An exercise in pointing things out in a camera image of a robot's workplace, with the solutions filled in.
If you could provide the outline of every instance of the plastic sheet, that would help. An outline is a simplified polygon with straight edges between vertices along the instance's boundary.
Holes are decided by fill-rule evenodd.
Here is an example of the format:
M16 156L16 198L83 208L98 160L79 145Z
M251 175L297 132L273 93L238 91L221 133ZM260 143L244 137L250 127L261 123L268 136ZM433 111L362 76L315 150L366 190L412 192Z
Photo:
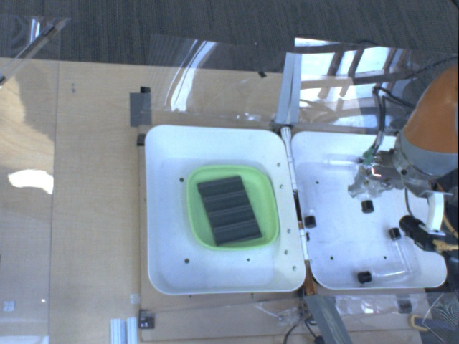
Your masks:
M58 63L66 19L0 16L0 342L47 343Z
M429 310L429 301L435 293L360 294L336 295L331 298L353 343L406 343L420 344L418 328L411 326L412 317L422 317ZM183 322L168 318L181 317L193 330L185 333ZM304 323L308 319L311 330L320 335L320 330L307 305L300 297L260 301L241 305L194 308L156 312L162 322L151 334L155 340L179 340L181 338L203 338L209 332L204 329L213 317L237 325L238 330L228 332L228 327L219 327L222 336L284 335L299 324L292 335L307 335Z
M458 294L440 294L422 320L422 324L443 344L456 343L459 339Z
M152 86L153 111L231 120L246 127L272 125L285 52L271 52L267 58L255 45L161 35L153 35L151 42L146 85ZM301 56L295 129L351 133L376 133L375 85L392 94L381 92L387 97L386 132L393 134L432 79L458 61L451 54L311 39L296 39L291 52ZM158 65L169 67L159 70Z

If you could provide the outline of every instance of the white plastic part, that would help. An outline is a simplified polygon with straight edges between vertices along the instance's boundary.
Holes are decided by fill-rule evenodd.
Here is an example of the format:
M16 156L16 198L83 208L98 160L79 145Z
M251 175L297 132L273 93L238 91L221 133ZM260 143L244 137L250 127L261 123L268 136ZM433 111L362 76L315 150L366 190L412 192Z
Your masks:
M308 245L306 243L307 242L306 232L304 229L300 229L300 238L301 238L301 247L303 248L304 260L309 260Z
M111 344L126 344L126 322L119 318L111 320Z
M292 156L292 146L290 142L292 141L292 133L288 126L283 127L280 129L280 135L282 136L282 140L284 140L285 150L287 152L287 161L288 161L288 169L290 170L290 178L292 179L292 188L293 190L298 190L296 186L296 176L295 176L295 165L293 164L293 156Z
M429 203L429 214L425 226L431 231L439 231L442 226L445 199L442 193L432 193L427 198Z
M292 139L295 173L301 209L310 195L317 226L308 229L308 254L314 277L324 287L361 288L356 275L371 267L374 271L391 269L391 240L388 231L399 226L407 214L404 191L385 191L373 199L374 212L364 214L360 201L353 199L347 186L354 182L359 165L351 161L373 143L373 135L301 132ZM395 138L385 137L381 149L389 150ZM416 218L426 220L426 199L410 198ZM437 287L446 278L445 260L436 253L414 246L408 254L418 273L404 279L374 282L373 288Z
M148 275L157 290L168 295L290 292L303 284L303 249L279 136L266 130L161 125L148 132L145 151ZM213 164L253 166L268 176L280 221L272 244L216 251L194 238L186 178L196 168Z
M128 344L138 344L137 338L137 317L130 317L126 320L128 327Z

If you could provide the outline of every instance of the metal bracket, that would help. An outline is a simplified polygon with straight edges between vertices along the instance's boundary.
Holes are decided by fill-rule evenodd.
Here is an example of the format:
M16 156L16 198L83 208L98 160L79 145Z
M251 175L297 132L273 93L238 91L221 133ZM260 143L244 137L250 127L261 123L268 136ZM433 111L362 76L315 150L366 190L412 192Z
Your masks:
M290 125L298 123L300 90L301 55L288 52L285 56L278 111L274 119L276 124Z
M137 135L137 146L145 146L146 134Z
M148 310L138 311L138 328L139 329L154 329L155 314Z
M151 90L149 87L141 87L140 93L129 95L131 109L131 127L139 125L151 125Z
M304 297L309 311L317 322L323 339L327 344L351 344L343 320L338 314L332 297L306 295Z

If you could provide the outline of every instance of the wooden surface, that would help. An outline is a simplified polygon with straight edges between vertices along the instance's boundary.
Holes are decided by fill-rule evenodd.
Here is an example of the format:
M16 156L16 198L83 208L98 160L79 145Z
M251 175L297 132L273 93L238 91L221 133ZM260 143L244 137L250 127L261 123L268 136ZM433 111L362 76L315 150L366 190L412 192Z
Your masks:
M48 332L52 195L9 177L52 174L57 75L56 62L30 62L0 90L0 336ZM15 302L13 312L4 301Z
M142 160L136 146L138 129L129 125L129 93L137 92L140 86L150 86L155 103L160 103L162 99L165 103L171 102L180 97L180 93L174 94L176 91L174 87L170 88L169 83L180 73L166 67L81 62L36 61L33 65L31 68L34 70L27 72L29 85L34 72L47 72L48 76L53 74L56 77L51 76L47 85L41 85L41 74L35 79L36 85L24 88L24 93L31 96L31 102L25 107L27 120L23 129L36 131L35 135L41 140L34 141L35 148L24 151L26 156L20 158L38 163L24 161L0 166L0 193L3 196L0 199L1 298L7 300L14 296L23 301L33 301L29 296L41 296L36 290L29 292L22 284L32 282L34 289L46 289L50 284L51 343L109 343L110 319L137 316L140 305L131 304L130 297L140 293L142 306L158 312L158 330L150 339L169 338L175 342L176 339L196 338L184 343L281 343L281 334L288 330L288 326L276 326L278 319L263 313L255 307L257 303L253 303L254 300L265 298L264 295L247 295L238 300L229 299L228 296L207 296L196 303L194 297L160 295L148 285L146 275L141 274L141 266L145 264L141 256L146 256L144 252L141 253L146 247L145 234L141 235L145 226L141 224L144 216L141 217L139 207L139 200L143 200L139 178L139 161ZM237 112L256 112L255 103L259 106L262 104L259 110L262 120L269 119L275 112L280 75L268 75L261 79L257 73L202 70L195 80L194 84L199 85L191 94L193 100L190 110L216 114L221 105L228 117L202 122L196 115L156 111L153 115L155 123L257 127L260 125L253 121L240 122L247 120L248 115L235 122ZM57 84L57 102L52 90L39 95L46 88L52 88L51 83ZM43 106L48 106L47 110L43 111ZM54 119L49 117L52 111L56 114ZM27 155L33 153L34 149L37 149L35 156L28 158ZM9 159L0 153L0 162ZM35 188L3 188L6 185L5 173L10 172L14 164L17 169L36 167L49 170L50 173L54 169L54 194L50 196ZM7 212L13 216L11 221L5 217ZM27 228L17 228L16 221L19 218L31 224ZM22 240L32 241L25 243L31 250L17 248L17 242ZM39 262L35 269L32 265L36 260ZM5 279L12 274L17 276L17 280ZM9 317L0 313L0 335L25 335L26 332L28 335L44 335L47 332L47 305L43 310L33 302L27 312L34 320L41 318L42 326L35 328L30 323L31 319L23 326L17 325L16 333L5 333L2 328L6 327ZM225 307L236 302L249 303L235 306L232 312L237 315L225 316L229 312ZM232 317L232 325L227 321L225 326L221 326L221 320L228 317ZM378 325L369 322L368 317L363 318L361 322L349 322L355 343L366 343L368 338L373 343L387 343L389 334L384 331L385 328L396 329L390 335L403 339L396 340L398 342L420 343L419 334L407 330L407 323L401 322L399 315L386 319L375 317L374 320L379 320ZM238 338L243 331L238 326L241 324L252 331L250 335L259 336ZM298 328L298 332L305 333L306 329ZM267 333L278 335L263 336ZM216 339L215 336L219 335L236 338ZM293 335L291 342L303 343L303 339L303 335Z

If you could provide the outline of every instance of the green bowl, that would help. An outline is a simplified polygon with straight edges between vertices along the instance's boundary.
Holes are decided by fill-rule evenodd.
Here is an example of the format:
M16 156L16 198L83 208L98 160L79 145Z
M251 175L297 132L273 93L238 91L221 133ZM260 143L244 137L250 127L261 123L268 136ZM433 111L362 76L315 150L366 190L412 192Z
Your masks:
M217 246L206 210L198 192L198 183L240 176L252 205L262 236L248 241ZM205 166L194 170L186 181L186 200L191 230L196 240L208 249L241 251L260 248L275 241L279 234L278 208L269 178L249 166Z

